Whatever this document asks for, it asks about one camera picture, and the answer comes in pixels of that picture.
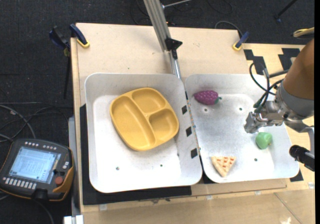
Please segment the yellow divided plate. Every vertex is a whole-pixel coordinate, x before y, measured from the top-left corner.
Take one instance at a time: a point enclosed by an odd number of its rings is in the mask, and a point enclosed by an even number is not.
[[[153,88],[140,88],[115,98],[110,105],[112,123],[133,150],[153,149],[179,130],[179,120],[169,102]]]

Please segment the red button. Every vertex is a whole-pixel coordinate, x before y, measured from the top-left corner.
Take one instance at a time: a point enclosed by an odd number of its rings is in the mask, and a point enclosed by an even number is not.
[[[57,186],[60,186],[64,182],[64,179],[61,176],[58,176],[55,178],[54,182]]]

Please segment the black floor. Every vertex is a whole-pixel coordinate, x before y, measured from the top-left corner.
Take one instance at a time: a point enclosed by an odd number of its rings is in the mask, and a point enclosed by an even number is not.
[[[292,33],[315,26],[315,0],[297,0],[280,16],[281,22],[276,21],[274,15],[291,1],[192,0],[164,12],[170,26],[236,26],[242,33],[250,33],[248,43],[304,45],[309,40],[294,38]],[[4,137],[32,137],[25,122],[1,106],[14,109],[27,120],[32,118],[29,123],[37,138],[68,145],[66,120],[73,113],[72,84],[69,81],[64,98],[68,58],[49,39],[53,26],[68,39],[69,25],[76,22],[150,25],[139,7],[145,12],[142,0],[0,0],[0,141],[4,141],[0,142],[0,164],[10,146]],[[0,193],[0,223],[50,223],[37,203],[4,196]],[[70,198],[44,206],[56,224],[71,214]]]

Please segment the white tray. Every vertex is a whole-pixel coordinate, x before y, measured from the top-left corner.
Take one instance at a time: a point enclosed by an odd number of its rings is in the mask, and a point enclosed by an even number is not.
[[[158,90],[179,120],[179,132],[168,142],[135,151],[123,142],[109,113],[116,97],[138,88]],[[89,178],[102,193],[190,186],[202,177],[197,141],[183,82],[173,74],[94,73],[85,80]]]
[[[261,85],[266,79],[256,75]],[[246,133],[244,124],[254,103],[262,96],[248,74],[194,74],[185,81],[186,92],[200,147],[203,170],[216,183],[291,178],[299,172],[299,163],[289,154],[291,141],[286,127],[260,128],[272,134],[273,142],[267,149],[255,143],[257,132]],[[208,106],[197,102],[194,94],[214,90],[222,100]],[[214,168],[211,156],[236,156],[237,160],[226,177]]]

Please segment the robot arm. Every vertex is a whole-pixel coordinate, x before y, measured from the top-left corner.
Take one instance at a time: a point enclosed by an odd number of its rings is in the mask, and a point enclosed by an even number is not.
[[[298,133],[308,133],[310,150],[293,145],[289,153],[312,171],[315,171],[315,130],[304,124],[303,120],[314,115],[314,55],[315,40],[312,39],[301,50],[278,86],[274,100],[266,101],[255,112],[250,112],[244,125],[247,133],[255,133],[261,127],[280,126],[284,122]]]

